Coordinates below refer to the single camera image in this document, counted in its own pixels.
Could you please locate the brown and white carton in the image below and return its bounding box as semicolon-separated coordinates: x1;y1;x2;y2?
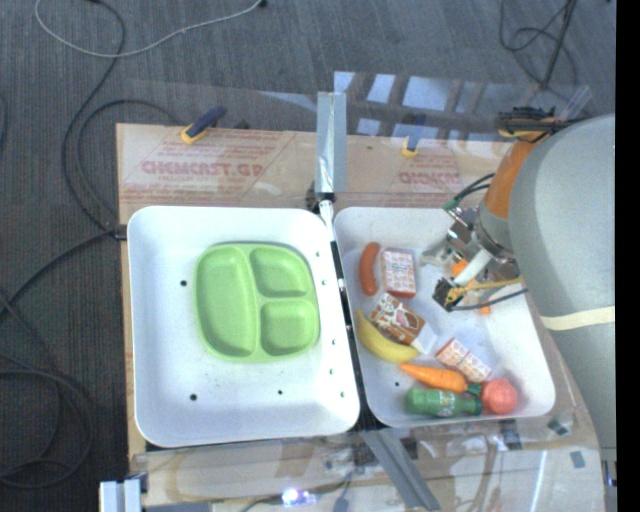
368;292;439;356

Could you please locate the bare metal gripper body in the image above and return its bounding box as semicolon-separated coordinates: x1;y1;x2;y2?
444;205;521;282

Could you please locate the white plastic tray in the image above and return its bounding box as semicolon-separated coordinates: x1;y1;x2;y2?
331;205;558;430
126;204;362;449

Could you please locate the green divided plate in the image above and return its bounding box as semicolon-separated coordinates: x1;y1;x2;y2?
193;241;322;364

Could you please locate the green bottle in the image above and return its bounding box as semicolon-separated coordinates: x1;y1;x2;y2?
403;385;484;419

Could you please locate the orange red sausage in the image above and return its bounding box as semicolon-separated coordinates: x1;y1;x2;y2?
358;241;382;298

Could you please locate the small orange and white carton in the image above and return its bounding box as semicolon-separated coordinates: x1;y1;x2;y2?
434;337;494;384

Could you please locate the orange carrot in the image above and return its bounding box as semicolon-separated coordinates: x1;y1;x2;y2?
399;361;483;398

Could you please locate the yellow banana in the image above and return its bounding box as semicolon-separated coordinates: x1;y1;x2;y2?
354;308;420;365

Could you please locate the brown cardboard board red print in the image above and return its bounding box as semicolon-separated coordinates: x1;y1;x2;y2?
115;123;604;504

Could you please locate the red round fruit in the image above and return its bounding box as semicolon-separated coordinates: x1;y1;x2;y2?
479;377;520;417

